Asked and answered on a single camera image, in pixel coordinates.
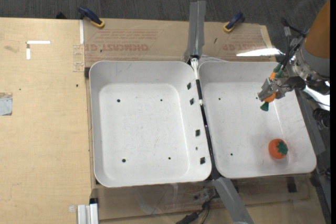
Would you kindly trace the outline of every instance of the blue clamp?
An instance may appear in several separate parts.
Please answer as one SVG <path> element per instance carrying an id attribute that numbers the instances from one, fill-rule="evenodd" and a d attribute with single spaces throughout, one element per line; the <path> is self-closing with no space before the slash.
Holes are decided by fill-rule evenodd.
<path id="1" fill-rule="evenodd" d="M 235 17 L 233 17 L 232 20 L 230 20 L 223 26 L 223 31 L 230 33 L 238 23 L 242 23 L 243 21 L 245 21 L 245 18 L 243 17 L 243 14 L 240 12 Z"/>
<path id="2" fill-rule="evenodd" d="M 91 10 L 89 10 L 86 7 L 83 7 L 82 5 L 79 6 L 78 12 L 85 17 L 88 17 L 91 20 L 91 23 L 94 26 L 97 26 L 99 28 L 103 27 L 105 22 L 102 19 L 99 19 L 99 17 Z"/>

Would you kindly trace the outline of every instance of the white tray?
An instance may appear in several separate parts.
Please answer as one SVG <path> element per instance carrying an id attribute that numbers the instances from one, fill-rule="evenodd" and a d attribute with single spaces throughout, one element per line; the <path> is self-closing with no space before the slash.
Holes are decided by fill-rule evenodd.
<path id="1" fill-rule="evenodd" d="M 217 170 L 227 178 L 309 173 L 316 166 L 295 92 L 260 109 L 274 62 L 199 67 Z M 183 62 L 102 61 L 90 69 L 93 163 L 106 187 L 198 182 L 212 170 L 195 74 Z M 272 159 L 268 143 L 285 140 Z"/>
<path id="2" fill-rule="evenodd" d="M 196 182 L 210 175 L 190 66 L 101 61 L 91 67 L 89 76 L 93 161 L 99 183 L 123 187 Z"/>
<path id="3" fill-rule="evenodd" d="M 295 92 L 259 107 L 257 92 L 276 63 L 205 62 L 199 75 L 206 118 L 218 171 L 228 178 L 309 173 L 316 156 Z M 268 143 L 288 145 L 288 155 L 275 160 Z"/>

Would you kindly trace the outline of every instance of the metal bracket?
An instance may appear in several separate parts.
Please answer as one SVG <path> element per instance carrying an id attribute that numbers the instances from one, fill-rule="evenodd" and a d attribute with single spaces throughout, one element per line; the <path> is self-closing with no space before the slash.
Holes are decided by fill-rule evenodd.
<path id="1" fill-rule="evenodd" d="M 234 223 L 254 224 L 231 180 L 220 177 L 213 183 Z"/>
<path id="2" fill-rule="evenodd" d="M 205 6 L 204 0 L 190 3 L 188 47 L 184 54 L 186 62 L 189 61 L 190 56 L 202 56 Z"/>
<path id="3" fill-rule="evenodd" d="M 78 205 L 77 224 L 99 224 L 98 204 Z"/>

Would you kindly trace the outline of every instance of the cable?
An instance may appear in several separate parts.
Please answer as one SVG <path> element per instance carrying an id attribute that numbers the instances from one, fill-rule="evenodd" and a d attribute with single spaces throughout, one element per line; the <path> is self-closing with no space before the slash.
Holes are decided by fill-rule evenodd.
<path id="1" fill-rule="evenodd" d="M 299 35 L 297 39 L 299 39 L 300 37 L 305 37 L 305 35 Z M 294 43 L 292 46 L 289 45 L 288 46 L 290 48 L 289 52 L 288 52 L 288 57 L 287 57 L 287 60 L 286 59 L 286 56 L 287 56 L 287 53 L 285 54 L 285 57 L 284 59 L 282 60 L 281 64 L 283 65 L 285 62 L 288 62 L 289 59 L 291 59 L 293 57 L 293 55 L 295 54 L 295 52 L 297 51 L 297 49 L 300 47 L 300 42 L 296 42 L 296 44 Z"/>
<path id="2" fill-rule="evenodd" d="M 291 26 L 291 25 L 287 22 L 287 20 L 286 20 L 285 18 L 283 18 L 283 17 L 280 18 L 280 21 L 281 21 L 281 23 L 283 24 L 283 26 L 288 26 L 290 29 L 292 29 L 292 30 L 295 31 L 295 32 L 298 32 L 299 34 L 302 34 L 302 35 L 304 35 L 304 36 L 306 36 L 306 35 L 308 34 L 308 33 L 305 32 L 305 31 L 299 30 L 299 29 L 297 29 L 297 28 Z"/>
<path id="3" fill-rule="evenodd" d="M 287 62 L 289 61 L 289 54 L 290 54 L 290 39 L 289 39 L 289 35 L 287 36 L 287 52 L 285 54 L 284 59 L 281 61 L 282 67 L 281 69 L 284 70 Z"/>
<path id="4" fill-rule="evenodd" d="M 202 204 L 202 209 L 197 213 L 197 212 L 193 212 L 190 215 L 185 216 L 183 219 L 181 219 L 180 221 L 178 221 L 176 224 L 189 224 L 190 222 L 194 221 L 195 219 L 198 218 L 198 216 L 204 211 L 206 210 L 206 214 L 203 216 L 201 222 L 199 224 L 203 224 L 205 219 L 207 218 L 209 211 L 210 211 L 210 202 L 214 199 L 214 198 L 218 198 L 219 194 L 215 194 L 214 196 L 212 196 L 208 201 L 205 201 Z"/>

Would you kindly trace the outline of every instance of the orange tomato toy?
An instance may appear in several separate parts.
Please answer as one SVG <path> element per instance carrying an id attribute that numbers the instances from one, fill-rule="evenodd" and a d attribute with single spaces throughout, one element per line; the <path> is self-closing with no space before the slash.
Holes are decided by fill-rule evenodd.
<path id="1" fill-rule="evenodd" d="M 275 159 L 282 159 L 287 155 L 288 147 L 282 139 L 273 139 L 268 144 L 269 154 Z"/>

